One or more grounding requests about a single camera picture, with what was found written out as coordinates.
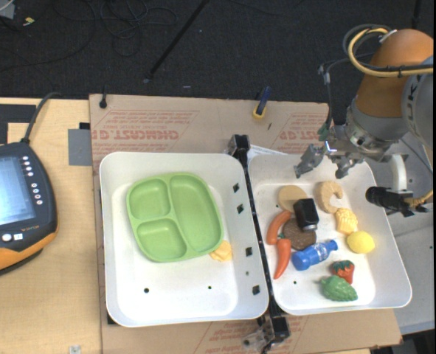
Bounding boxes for tan round biscuit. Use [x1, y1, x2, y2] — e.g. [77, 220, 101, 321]
[277, 184, 309, 213]

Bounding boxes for orange toy carrot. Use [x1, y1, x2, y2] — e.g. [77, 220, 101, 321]
[273, 233, 293, 281]

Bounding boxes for yellow toy lemon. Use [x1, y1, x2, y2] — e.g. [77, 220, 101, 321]
[346, 230, 376, 255]

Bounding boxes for yellow toy fries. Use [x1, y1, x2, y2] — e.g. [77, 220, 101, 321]
[333, 207, 359, 236]

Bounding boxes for yellow toy food piece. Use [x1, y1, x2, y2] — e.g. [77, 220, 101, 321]
[209, 240, 234, 263]

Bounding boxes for white plastic tray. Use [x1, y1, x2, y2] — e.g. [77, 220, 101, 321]
[99, 151, 271, 328]
[246, 153, 413, 316]

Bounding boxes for small black can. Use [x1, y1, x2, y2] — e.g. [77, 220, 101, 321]
[292, 198, 321, 232]

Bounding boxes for green divided plate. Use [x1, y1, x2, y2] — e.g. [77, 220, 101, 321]
[125, 172, 226, 263]

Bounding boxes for tan toy croissant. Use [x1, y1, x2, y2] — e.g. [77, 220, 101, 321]
[315, 180, 345, 215]

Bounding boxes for green toy grapes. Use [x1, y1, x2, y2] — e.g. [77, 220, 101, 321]
[319, 274, 359, 303]

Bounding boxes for black cylinder on white bracket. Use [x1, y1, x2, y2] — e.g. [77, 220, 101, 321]
[364, 153, 416, 218]

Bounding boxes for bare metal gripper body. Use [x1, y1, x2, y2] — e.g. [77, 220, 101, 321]
[325, 123, 392, 164]

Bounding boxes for thin black rod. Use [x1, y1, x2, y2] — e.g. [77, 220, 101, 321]
[238, 148, 282, 321]

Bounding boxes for brown round cookie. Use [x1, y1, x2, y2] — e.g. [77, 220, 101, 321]
[281, 218, 318, 251]

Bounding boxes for red toy strawberry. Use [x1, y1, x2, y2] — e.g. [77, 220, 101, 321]
[329, 259, 356, 285]

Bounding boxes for blue plastic bottle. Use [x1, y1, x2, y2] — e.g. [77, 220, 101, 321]
[291, 239, 339, 272]

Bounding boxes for brown cardboard board red print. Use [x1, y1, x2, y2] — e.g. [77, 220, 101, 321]
[88, 93, 404, 354]

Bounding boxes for orange toy sausage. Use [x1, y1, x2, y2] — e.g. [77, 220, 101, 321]
[266, 209, 293, 246]

